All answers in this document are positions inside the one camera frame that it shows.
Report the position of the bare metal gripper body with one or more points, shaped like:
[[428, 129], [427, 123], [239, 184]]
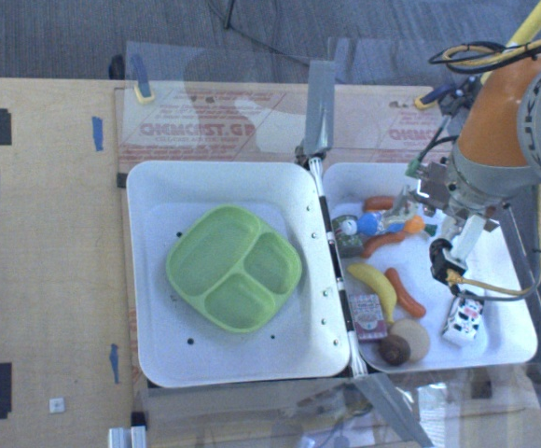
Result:
[[436, 186]]

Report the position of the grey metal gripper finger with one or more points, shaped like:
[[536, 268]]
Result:
[[419, 209], [401, 202]]

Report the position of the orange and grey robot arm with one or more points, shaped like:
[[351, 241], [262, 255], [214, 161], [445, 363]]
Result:
[[494, 129]]

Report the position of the orange toy carrot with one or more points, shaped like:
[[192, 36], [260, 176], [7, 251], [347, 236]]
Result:
[[414, 224]]

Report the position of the orange toy sausage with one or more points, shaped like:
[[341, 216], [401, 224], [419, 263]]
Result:
[[382, 242], [378, 202], [406, 294]]

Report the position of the blue and white toy bottle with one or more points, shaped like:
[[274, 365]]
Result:
[[368, 224]]

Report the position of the yellow banana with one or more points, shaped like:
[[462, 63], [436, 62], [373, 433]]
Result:
[[378, 280]]

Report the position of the white plastic tray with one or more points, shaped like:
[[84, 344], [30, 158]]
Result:
[[499, 269], [168, 353]]

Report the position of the pink carton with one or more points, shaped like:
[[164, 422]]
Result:
[[367, 317]]

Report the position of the white black cow-print carton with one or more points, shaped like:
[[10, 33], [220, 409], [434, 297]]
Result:
[[464, 322]]

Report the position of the beige round toy bread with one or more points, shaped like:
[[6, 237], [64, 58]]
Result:
[[415, 339]]

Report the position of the brown round toy fruit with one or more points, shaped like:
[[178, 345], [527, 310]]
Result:
[[394, 350]]

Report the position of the green divided plate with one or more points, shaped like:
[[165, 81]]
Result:
[[224, 250]]

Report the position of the brown cardboard board red print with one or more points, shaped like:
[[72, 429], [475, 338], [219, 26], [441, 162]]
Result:
[[214, 124]]

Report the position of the small white square block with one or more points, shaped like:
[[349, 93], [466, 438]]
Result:
[[57, 405]]

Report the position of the black cylinder on white bracket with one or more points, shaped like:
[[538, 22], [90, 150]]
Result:
[[443, 259]]

